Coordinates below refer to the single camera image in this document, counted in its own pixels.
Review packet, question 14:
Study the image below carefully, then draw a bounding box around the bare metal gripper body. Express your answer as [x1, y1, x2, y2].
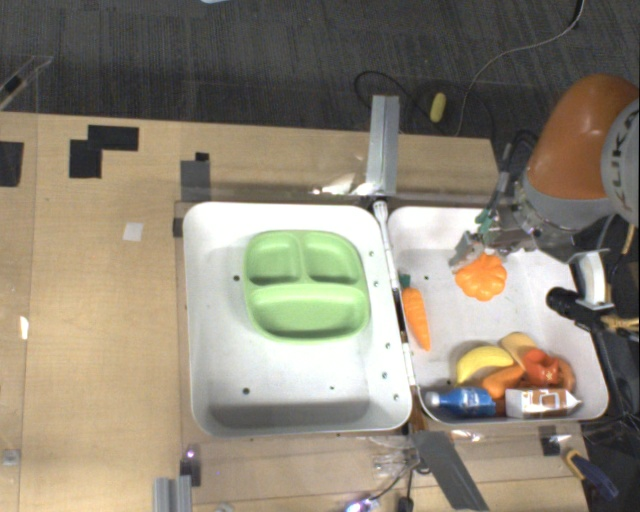
[478, 204, 545, 252]

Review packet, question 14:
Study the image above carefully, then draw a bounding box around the orange pumpkin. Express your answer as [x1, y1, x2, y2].
[453, 252, 509, 303]

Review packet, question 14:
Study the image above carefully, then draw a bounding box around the white plastic tray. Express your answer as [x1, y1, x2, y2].
[181, 200, 414, 439]
[387, 205, 611, 426]

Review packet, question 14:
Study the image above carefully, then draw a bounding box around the orange carrot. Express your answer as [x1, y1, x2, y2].
[397, 272, 433, 353]

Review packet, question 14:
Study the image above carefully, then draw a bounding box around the pale yellow toy fruit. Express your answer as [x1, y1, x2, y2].
[499, 331, 540, 370]

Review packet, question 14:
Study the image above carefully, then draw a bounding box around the yellow banana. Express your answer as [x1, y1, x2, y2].
[455, 344, 516, 386]

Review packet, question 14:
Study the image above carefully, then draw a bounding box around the red pepper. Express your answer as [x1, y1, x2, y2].
[521, 348, 564, 387]

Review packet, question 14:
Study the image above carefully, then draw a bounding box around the brown toy food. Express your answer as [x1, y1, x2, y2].
[556, 356, 577, 392]

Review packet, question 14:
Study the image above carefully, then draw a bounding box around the blue bottle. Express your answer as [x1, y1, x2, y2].
[424, 386, 498, 419]

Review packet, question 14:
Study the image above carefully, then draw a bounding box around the white and brown carton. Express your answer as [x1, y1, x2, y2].
[504, 387, 584, 420]

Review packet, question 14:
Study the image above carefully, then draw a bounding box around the green divided plate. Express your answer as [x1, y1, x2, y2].
[242, 229, 372, 345]

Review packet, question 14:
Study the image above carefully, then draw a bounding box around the black cylinder on white bracket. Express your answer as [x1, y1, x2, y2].
[545, 250, 617, 334]

